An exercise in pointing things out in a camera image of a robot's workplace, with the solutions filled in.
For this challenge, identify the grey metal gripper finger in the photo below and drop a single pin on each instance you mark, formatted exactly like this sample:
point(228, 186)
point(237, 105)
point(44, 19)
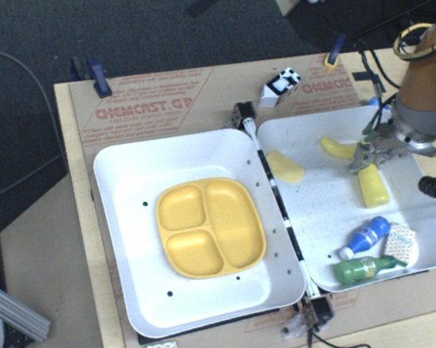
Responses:
point(374, 161)
point(358, 161)

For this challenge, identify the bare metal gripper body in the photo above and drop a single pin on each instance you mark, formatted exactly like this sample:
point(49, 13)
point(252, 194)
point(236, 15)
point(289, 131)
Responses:
point(392, 142)

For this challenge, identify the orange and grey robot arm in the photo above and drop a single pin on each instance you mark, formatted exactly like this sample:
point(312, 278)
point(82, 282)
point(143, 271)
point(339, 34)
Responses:
point(424, 84)

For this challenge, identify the yellow banana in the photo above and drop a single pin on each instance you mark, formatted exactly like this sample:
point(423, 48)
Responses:
point(337, 149)

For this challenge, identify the yellow bottle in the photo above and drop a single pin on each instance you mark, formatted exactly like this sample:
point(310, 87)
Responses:
point(373, 187)

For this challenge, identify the white plastic tray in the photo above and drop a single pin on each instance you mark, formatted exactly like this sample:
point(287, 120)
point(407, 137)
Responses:
point(138, 236)
point(326, 202)

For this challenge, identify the pale yellow wedge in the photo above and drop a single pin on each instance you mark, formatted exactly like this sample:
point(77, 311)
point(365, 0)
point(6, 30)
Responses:
point(285, 168)

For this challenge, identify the thin black and white rod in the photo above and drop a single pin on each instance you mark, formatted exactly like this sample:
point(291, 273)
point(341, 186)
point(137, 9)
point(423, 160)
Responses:
point(278, 197)

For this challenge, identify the black and white cow carton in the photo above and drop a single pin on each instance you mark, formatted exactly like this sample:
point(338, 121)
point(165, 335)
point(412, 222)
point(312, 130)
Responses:
point(278, 87)

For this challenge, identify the green bottle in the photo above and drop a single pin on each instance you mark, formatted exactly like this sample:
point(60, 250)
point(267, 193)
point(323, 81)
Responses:
point(358, 269)

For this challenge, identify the yellow divided plate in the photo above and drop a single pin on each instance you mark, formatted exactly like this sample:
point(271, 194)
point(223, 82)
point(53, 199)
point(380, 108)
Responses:
point(211, 226)

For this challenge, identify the brown cardboard board red print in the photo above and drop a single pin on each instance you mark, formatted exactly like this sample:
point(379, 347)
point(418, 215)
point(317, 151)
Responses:
point(176, 102)

